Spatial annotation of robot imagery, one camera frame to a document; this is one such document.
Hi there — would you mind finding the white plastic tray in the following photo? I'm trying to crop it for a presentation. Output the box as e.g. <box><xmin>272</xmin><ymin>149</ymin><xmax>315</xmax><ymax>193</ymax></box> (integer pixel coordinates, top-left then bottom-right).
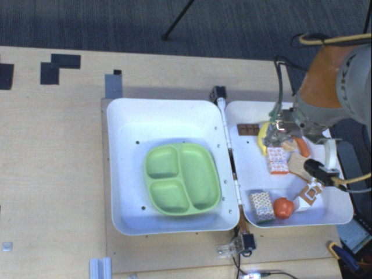
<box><xmin>106</xmin><ymin>97</ymin><xmax>241</xmax><ymax>237</ymax></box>
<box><xmin>225</xmin><ymin>100</ymin><xmax>355</xmax><ymax>229</ymax></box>

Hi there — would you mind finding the white and brown carton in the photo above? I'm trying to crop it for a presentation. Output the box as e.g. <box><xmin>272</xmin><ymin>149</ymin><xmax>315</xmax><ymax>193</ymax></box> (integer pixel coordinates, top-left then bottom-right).
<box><xmin>291</xmin><ymin>177</ymin><xmax>326</xmax><ymax>213</ymax></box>

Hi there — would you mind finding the yellow banana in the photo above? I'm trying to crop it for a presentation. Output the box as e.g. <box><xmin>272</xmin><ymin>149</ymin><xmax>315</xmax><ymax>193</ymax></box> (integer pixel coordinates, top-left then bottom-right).
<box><xmin>256</xmin><ymin>121</ymin><xmax>273</xmax><ymax>157</ymax></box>

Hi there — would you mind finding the tan toast slice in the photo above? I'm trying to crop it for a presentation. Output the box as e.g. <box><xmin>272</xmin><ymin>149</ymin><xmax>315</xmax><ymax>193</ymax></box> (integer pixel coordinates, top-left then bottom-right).
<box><xmin>287</xmin><ymin>152</ymin><xmax>314</xmax><ymax>182</ymax></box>

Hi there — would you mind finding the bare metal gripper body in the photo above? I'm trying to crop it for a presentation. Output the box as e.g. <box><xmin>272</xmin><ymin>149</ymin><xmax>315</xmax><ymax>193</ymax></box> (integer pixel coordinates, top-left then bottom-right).
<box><xmin>272</xmin><ymin>108</ymin><xmax>306</xmax><ymax>141</ymax></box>

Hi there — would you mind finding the red tomato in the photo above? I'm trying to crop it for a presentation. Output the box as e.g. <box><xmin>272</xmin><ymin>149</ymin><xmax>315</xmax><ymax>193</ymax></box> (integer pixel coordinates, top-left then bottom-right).
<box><xmin>273</xmin><ymin>196</ymin><xmax>295</xmax><ymax>220</ymax></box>

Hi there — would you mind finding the black cylinder on white bracket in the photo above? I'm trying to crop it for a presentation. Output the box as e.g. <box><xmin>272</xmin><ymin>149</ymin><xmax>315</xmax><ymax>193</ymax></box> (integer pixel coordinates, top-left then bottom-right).
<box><xmin>303</xmin><ymin>137</ymin><xmax>343</xmax><ymax>187</ymax></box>

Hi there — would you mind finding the black block with thin wires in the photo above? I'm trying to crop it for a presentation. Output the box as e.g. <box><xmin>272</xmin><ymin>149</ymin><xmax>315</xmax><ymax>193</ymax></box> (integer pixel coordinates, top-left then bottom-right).
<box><xmin>211</xmin><ymin>85</ymin><xmax>228</xmax><ymax>102</ymax></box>
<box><xmin>242</xmin><ymin>233</ymin><xmax>257</xmax><ymax>255</ymax></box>

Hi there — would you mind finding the white carton with orange print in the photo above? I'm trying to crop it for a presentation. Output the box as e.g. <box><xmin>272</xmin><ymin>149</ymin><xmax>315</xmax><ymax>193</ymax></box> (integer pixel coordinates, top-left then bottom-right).
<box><xmin>266</xmin><ymin>146</ymin><xmax>290</xmax><ymax>175</ymax></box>
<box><xmin>248</xmin><ymin>191</ymin><xmax>277</xmax><ymax>224</ymax></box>

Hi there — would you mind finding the pale bread piece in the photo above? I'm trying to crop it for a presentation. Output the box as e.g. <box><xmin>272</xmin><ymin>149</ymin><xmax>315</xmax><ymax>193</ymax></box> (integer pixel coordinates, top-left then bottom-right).
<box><xmin>280</xmin><ymin>140</ymin><xmax>299</xmax><ymax>152</ymax></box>

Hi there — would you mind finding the thin black and white rod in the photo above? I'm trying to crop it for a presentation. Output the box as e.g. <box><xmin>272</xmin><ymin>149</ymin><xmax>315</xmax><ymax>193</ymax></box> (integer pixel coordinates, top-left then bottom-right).
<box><xmin>216</xmin><ymin>96</ymin><xmax>248</xmax><ymax>235</ymax></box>

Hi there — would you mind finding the green divided plate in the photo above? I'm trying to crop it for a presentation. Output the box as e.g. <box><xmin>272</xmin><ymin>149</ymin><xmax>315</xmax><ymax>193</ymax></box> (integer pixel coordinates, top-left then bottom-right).
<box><xmin>144</xmin><ymin>142</ymin><xmax>223</xmax><ymax>217</ymax></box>

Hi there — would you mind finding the orange sausage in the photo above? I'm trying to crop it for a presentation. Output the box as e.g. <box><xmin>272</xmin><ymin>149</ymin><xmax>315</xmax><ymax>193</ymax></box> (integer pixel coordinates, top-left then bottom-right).
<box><xmin>292</xmin><ymin>136</ymin><xmax>312</xmax><ymax>159</ymax></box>

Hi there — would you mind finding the brown chocolate bar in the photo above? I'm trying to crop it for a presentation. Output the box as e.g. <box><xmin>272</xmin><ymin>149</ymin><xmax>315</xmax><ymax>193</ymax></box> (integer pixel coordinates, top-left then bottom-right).
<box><xmin>236</xmin><ymin>123</ymin><xmax>260</xmax><ymax>137</ymax></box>

